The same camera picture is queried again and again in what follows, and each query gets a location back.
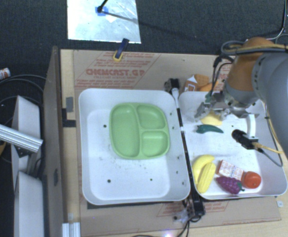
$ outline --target black floor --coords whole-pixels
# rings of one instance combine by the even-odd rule
[[[281,26],[284,0],[136,0],[142,44],[128,51],[218,54],[228,40],[274,37]],[[288,33],[288,11],[286,33]],[[0,0],[0,69],[12,75],[45,76],[52,46],[115,50],[108,42],[67,39],[67,0]],[[40,94],[27,83],[9,83],[0,100],[15,94]],[[0,106],[0,122],[13,101]],[[3,156],[10,159],[7,149]],[[13,235],[10,164],[0,159],[0,237]]]

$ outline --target toy tomato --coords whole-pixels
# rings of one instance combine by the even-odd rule
[[[243,185],[249,189],[257,188],[261,183],[261,176],[255,172],[248,171],[243,178]]]

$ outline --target divided green plate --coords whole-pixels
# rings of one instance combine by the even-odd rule
[[[169,150],[167,120],[163,111],[155,105],[116,105],[110,113],[109,130],[112,148],[123,158],[156,158]]]

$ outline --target purple grapes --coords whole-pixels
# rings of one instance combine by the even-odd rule
[[[236,178],[220,176],[216,178],[216,181],[225,191],[230,192],[231,194],[238,194],[239,191],[244,191],[242,189],[241,181]]]

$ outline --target robotic arm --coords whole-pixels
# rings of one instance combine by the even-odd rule
[[[207,103],[201,104],[196,119],[210,110],[221,119],[233,113],[245,118],[246,108],[261,99],[278,142],[288,158],[288,52],[259,52],[263,46],[276,46],[263,38],[252,38],[241,48],[244,54],[236,56],[225,81],[224,90],[215,93]]]

